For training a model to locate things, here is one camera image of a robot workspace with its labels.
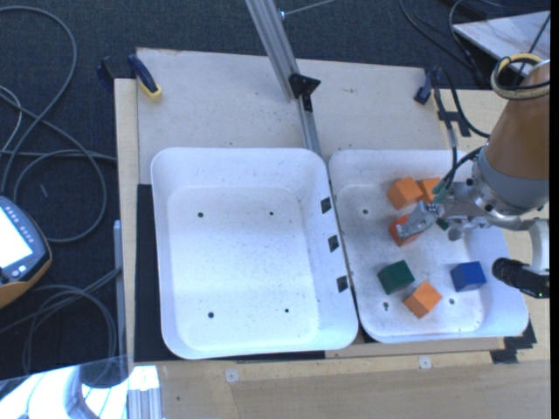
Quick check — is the pale wood board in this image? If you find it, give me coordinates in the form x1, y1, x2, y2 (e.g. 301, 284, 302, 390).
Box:
135, 46, 504, 360

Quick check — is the blue cube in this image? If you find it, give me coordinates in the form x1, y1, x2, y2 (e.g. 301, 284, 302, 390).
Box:
449, 260, 487, 293

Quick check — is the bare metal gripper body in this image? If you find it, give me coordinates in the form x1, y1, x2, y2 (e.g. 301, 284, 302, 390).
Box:
435, 175, 525, 231

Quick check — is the orange cube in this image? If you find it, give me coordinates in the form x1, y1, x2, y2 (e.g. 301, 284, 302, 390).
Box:
418, 177, 443, 205
386, 175, 425, 211
402, 280, 444, 319

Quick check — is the black cylinder on white bracket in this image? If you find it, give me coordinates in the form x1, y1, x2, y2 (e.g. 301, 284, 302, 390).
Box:
492, 216, 550, 299

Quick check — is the red cube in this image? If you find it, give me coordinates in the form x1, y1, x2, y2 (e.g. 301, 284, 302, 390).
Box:
388, 214, 424, 248

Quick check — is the white plastic tray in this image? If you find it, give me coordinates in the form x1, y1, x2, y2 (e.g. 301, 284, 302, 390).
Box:
150, 147, 361, 361
328, 148, 531, 345

